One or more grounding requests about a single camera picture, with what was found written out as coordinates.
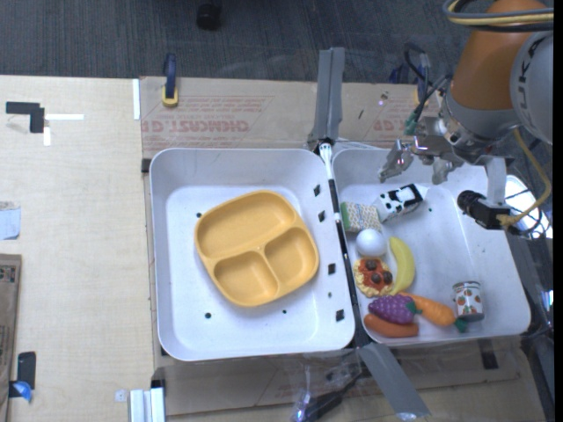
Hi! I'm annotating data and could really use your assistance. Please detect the brown cardboard board red print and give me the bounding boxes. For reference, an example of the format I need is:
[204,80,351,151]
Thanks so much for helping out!
[139,76,534,417]

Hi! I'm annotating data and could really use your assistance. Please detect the green patterned packet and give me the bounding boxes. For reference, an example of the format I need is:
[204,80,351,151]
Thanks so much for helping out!
[340,200,384,234]

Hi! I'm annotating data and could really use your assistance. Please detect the white plastic tray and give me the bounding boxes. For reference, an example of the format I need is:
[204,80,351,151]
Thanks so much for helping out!
[149,147,357,362]
[331,144,532,347]

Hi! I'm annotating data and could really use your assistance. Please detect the small can tomato print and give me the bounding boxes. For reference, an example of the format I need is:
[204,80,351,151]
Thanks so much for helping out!
[451,280,486,323]

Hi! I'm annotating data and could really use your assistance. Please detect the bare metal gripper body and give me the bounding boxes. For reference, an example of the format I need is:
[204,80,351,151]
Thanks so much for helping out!
[410,111,488,167]

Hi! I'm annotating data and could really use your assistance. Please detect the orange carrot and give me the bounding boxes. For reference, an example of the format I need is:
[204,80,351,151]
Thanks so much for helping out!
[398,292,470,334]

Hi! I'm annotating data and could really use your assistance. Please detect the black and white milk carton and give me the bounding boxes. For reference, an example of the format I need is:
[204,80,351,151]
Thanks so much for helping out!
[372,183,430,224]

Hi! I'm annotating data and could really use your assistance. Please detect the black cylinder on white bracket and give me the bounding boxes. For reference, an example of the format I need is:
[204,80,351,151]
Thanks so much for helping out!
[457,156,512,231]

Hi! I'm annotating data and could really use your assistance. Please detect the yellow divided plate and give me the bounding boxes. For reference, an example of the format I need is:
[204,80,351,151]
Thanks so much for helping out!
[194,189,321,309]

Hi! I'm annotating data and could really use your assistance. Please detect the yellow banana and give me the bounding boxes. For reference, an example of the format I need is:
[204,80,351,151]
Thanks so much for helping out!
[388,236,417,296]

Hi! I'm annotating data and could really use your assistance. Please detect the white ball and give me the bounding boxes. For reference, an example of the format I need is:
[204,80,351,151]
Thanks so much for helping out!
[355,228,389,258]

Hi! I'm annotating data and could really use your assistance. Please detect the brown paper packet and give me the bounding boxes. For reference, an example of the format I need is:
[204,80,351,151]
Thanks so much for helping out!
[0,252,23,415]

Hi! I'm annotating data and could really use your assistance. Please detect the orange sausage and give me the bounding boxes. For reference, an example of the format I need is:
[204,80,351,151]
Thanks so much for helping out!
[362,312,420,339]

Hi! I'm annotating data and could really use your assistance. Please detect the purple grapes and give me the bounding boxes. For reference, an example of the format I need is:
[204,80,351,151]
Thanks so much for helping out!
[367,294,423,325]

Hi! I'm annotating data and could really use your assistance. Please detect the pizza slice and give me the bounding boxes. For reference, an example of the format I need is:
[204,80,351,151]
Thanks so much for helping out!
[352,257,395,299]

